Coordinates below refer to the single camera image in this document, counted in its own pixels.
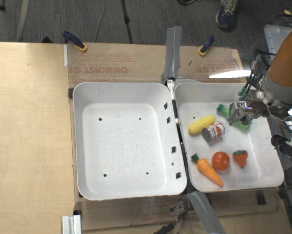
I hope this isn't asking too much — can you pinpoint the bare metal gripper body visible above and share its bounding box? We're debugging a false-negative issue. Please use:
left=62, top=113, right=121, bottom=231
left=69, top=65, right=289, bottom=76
left=243, top=89, right=271, bottom=119

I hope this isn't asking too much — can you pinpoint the green bottle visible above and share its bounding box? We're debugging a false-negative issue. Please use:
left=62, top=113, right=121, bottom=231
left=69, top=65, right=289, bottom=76
left=216, top=103, right=250, bottom=130

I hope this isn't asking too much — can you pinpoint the small red and white can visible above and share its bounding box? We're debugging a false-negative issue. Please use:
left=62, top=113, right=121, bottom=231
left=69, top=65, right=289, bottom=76
left=201, top=121, right=226, bottom=142

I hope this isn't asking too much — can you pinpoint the yellow corn cob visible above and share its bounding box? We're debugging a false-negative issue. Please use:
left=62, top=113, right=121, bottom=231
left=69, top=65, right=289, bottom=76
left=188, top=114, right=216, bottom=135

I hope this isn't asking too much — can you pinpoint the red strawberry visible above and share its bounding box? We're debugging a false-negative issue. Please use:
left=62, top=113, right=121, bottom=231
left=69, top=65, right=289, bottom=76
left=232, top=149, right=249, bottom=169

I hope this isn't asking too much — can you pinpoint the red tomato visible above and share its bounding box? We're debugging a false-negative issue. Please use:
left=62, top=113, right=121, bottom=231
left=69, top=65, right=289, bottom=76
left=211, top=151, right=231, bottom=172

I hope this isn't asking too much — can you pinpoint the white plastic tray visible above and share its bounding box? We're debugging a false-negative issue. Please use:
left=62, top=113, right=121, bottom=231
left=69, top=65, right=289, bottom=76
left=173, top=82, right=285, bottom=193
left=72, top=82, right=188, bottom=201

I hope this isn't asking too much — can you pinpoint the thin black and white rod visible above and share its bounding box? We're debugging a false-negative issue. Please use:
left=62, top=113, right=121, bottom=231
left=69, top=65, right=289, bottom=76
left=167, top=79, right=193, bottom=193

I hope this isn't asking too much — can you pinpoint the orange carrot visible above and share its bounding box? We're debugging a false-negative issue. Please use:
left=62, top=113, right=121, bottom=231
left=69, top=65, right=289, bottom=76
left=190, top=153, right=224, bottom=188

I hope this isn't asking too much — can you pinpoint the brown cardboard board red print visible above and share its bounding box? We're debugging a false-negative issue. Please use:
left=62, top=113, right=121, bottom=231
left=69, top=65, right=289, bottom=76
left=67, top=42, right=279, bottom=231

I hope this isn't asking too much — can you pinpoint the black cylinder on white bracket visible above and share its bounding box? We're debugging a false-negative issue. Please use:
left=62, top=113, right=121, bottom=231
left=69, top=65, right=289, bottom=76
left=270, top=106, right=292, bottom=161

